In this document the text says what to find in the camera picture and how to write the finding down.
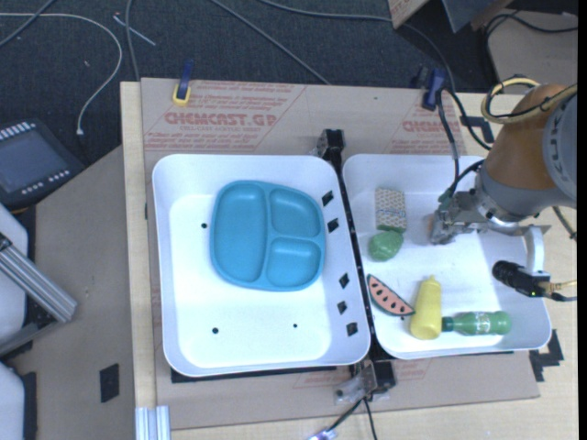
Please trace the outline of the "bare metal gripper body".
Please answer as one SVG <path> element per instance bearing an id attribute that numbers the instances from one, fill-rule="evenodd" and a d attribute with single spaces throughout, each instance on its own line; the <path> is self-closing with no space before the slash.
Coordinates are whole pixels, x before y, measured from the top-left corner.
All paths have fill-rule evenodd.
<path id="1" fill-rule="evenodd" d="M 442 227 L 454 226 L 456 235 L 494 231 L 520 236 L 526 231 L 520 223 L 536 214 L 536 194 L 531 191 L 456 192 L 434 213 Z"/>

